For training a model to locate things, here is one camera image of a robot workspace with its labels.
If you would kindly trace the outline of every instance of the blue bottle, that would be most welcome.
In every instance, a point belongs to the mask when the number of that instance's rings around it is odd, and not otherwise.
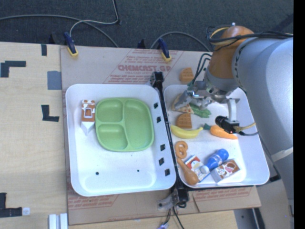
[[[219,167],[229,157],[229,153],[224,148],[219,149],[215,154],[209,157],[206,165],[200,167],[203,174],[208,174],[211,170]]]

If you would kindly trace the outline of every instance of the pretzel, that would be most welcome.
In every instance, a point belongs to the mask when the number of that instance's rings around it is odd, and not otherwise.
[[[186,151],[187,151],[187,143],[185,141],[178,141],[175,144],[175,151],[176,151],[176,156],[178,158],[185,158],[186,157]]]

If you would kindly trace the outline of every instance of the banana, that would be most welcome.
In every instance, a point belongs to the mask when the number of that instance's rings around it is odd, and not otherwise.
[[[198,129],[194,129],[194,130],[185,130],[182,129],[176,125],[171,125],[171,131],[172,133],[179,137],[179,138],[183,138],[183,139],[191,139],[191,138],[195,138],[198,136],[199,132],[203,130],[203,127],[199,127]]]

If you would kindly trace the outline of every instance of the wooden surface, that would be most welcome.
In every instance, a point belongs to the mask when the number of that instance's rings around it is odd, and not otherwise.
[[[0,192],[7,193],[6,207],[29,207],[30,215],[0,218],[0,228],[48,228],[48,215],[67,213],[61,90],[48,90],[47,72],[61,71],[60,46],[0,42],[0,62],[26,61],[25,68],[11,67],[0,78]],[[41,105],[50,106],[42,120]],[[183,226],[201,229],[236,229],[233,211],[180,215]],[[152,228],[165,218],[149,218],[69,226],[71,229]],[[170,229],[181,228],[172,216]]]

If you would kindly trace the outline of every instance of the orange carrot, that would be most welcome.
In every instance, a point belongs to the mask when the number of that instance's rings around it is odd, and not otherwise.
[[[228,138],[228,139],[238,139],[237,136],[227,133],[225,130],[223,130],[218,125],[211,126],[210,132],[214,136],[222,137],[222,138]]]

